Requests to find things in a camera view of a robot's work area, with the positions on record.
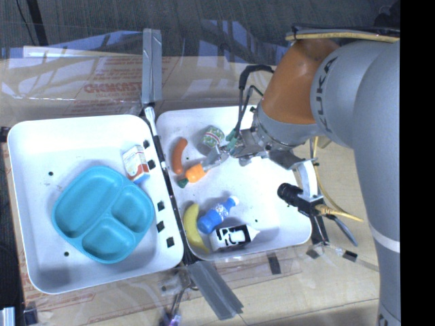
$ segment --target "blue plate compartment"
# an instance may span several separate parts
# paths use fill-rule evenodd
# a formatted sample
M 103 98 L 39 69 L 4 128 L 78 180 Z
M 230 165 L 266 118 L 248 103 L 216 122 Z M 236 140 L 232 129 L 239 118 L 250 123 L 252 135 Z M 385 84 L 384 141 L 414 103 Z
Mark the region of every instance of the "blue plate compartment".
M 83 254 L 114 264 L 131 254 L 154 216 L 153 202 L 141 188 L 112 168 L 93 166 L 60 195 L 52 223 Z

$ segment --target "yellow banana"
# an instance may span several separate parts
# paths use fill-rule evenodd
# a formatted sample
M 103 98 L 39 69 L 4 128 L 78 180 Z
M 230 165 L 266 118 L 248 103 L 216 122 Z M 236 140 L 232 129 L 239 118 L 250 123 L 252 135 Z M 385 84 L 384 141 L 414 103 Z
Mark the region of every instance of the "yellow banana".
M 183 226 L 186 231 L 186 236 L 188 237 L 188 242 L 193 247 L 198 247 L 204 250 L 206 253 L 209 249 L 205 246 L 203 238 L 198 232 L 196 226 L 196 220 L 198 219 L 199 205 L 197 203 L 189 206 L 183 215 Z

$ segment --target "gray robot arm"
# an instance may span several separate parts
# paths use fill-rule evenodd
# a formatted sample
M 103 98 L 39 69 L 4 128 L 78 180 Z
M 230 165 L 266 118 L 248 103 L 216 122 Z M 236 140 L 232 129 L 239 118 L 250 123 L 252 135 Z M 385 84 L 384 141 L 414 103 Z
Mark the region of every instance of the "gray robot arm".
M 289 170 L 302 161 L 293 148 L 314 136 L 326 135 L 354 150 L 379 263 L 378 325 L 396 326 L 401 324 L 400 40 L 341 47 L 330 42 L 297 41 L 289 49 L 255 110 L 252 127 L 240 131 L 231 154 L 241 165 L 261 156 Z M 300 85 L 308 81 L 308 89 Z
M 311 87 L 322 132 L 354 150 L 380 273 L 378 324 L 401 324 L 400 40 L 356 41 L 331 53 Z

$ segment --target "cable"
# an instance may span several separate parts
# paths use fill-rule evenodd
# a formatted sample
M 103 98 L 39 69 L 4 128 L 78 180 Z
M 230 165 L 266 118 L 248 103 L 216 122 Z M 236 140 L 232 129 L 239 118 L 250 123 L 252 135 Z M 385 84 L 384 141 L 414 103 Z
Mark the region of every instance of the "cable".
M 357 247 L 358 241 L 355 236 L 352 234 L 351 230 L 335 215 L 326 215 L 326 218 L 329 220 L 333 220 L 337 226 L 341 229 L 341 231 L 346 235 L 346 237 L 351 241 L 351 243 Z
M 252 94 L 252 90 L 255 89 L 258 93 L 260 93 L 261 96 L 263 96 L 263 93 L 261 93 L 261 91 L 259 91 L 257 89 L 257 87 L 251 86 L 251 87 L 249 87 L 248 94 L 247 94 L 247 99 L 245 101 L 245 104 L 243 104 L 243 91 L 245 90 L 245 86 L 246 86 L 246 83 L 247 83 L 247 78 L 254 71 L 268 71 L 269 73 L 274 73 L 275 72 L 272 69 L 272 67 L 270 67 L 268 65 L 263 65 L 263 64 L 248 65 L 247 67 L 245 67 L 245 70 L 242 71 L 242 74 L 240 75 L 240 79 L 239 79 L 239 90 L 240 90 L 240 92 L 239 92 L 239 116 L 238 116 L 238 119 L 237 119 L 236 126 L 234 128 L 234 136 L 233 136 L 234 139 L 239 136 L 240 125 L 241 125 L 241 122 L 242 122 L 242 119 L 243 119 L 243 115 L 245 114 L 245 110 L 246 110 L 246 107 L 247 107 L 247 102 L 249 100 L 249 97 Z
M 382 35 L 399 35 L 400 29 L 391 28 L 390 26 L 327 26 L 327 25 L 316 25 L 316 24 L 293 24 L 293 31 L 303 31 L 303 30 L 338 30 L 338 31 L 361 31 L 363 33 L 376 33 Z
M 318 144 L 318 140 L 319 140 L 319 137 L 315 137 L 315 138 L 314 138 L 314 143 L 313 143 L 313 158 L 316 158 L 316 155 L 317 155 L 317 144 Z M 321 181 L 320 181 L 320 175 L 319 175 L 319 170 L 318 170 L 318 168 L 317 168 L 317 165 L 316 165 L 316 164 L 313 164 L 313 165 L 314 165 L 315 176 L 316 176 L 316 179 L 317 179 L 317 184 L 319 185 L 319 189 L 320 189 L 320 191 L 322 192 L 322 194 L 324 195 L 324 197 L 325 197 L 326 199 L 329 200 L 329 202 L 331 203 L 331 205 L 336 209 L 335 211 L 334 211 L 334 209 L 332 209 L 332 211 L 331 211 L 331 210 L 327 210 L 326 212 L 327 212 L 327 213 L 330 213 L 331 215 L 342 215 L 342 216 L 346 216 L 346 217 L 348 217 L 348 218 L 350 218 L 350 219 L 354 219 L 354 220 L 356 220 L 356 221 L 361 221 L 361 222 L 363 222 L 362 219 L 360 219 L 359 217 L 356 217 L 356 216 L 354 216 L 354 215 L 352 215 L 352 214 L 349 214 L 347 211 L 344 211 L 341 207 L 339 207 L 339 206 L 335 203 L 335 201 L 333 201 L 333 199 L 329 196 L 329 194 L 327 193 L 327 191 L 325 190 L 325 188 L 324 188 L 323 185 L 321 184 Z
M 30 36 L 30 38 L 32 40 L 32 44 L 34 46 L 36 46 L 36 43 L 35 43 L 35 41 L 33 40 L 33 37 L 32 37 L 32 33 L 30 32 L 29 25 L 27 24 L 26 18 L 24 18 L 24 15 L 22 14 L 20 3 L 18 2 L 18 0 L 15 0 L 15 1 L 16 1 L 16 5 L 18 6 L 18 11 L 20 12 L 21 18 L 24 21 L 24 23 L 26 24 L 27 32 L 29 33 L 29 36 Z
M 370 33 L 356 33 L 354 31 L 331 31 L 327 33 L 299 33 L 294 32 L 285 37 L 287 41 L 298 41 L 302 39 L 334 39 L 334 38 L 345 38 L 345 39 L 363 39 L 370 41 L 382 41 L 382 42 L 396 42 L 399 37 L 384 36 L 379 34 Z

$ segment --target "plastic bottle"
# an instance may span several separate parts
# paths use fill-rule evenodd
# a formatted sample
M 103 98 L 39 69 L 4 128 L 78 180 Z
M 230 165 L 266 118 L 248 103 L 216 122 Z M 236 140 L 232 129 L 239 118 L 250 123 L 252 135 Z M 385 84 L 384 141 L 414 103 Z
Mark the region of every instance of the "plastic bottle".
M 217 203 L 207 213 L 200 217 L 196 225 L 198 229 L 205 234 L 210 234 L 214 228 L 221 224 L 230 214 L 230 209 L 238 205 L 239 199 L 235 196 L 230 196 L 223 203 Z

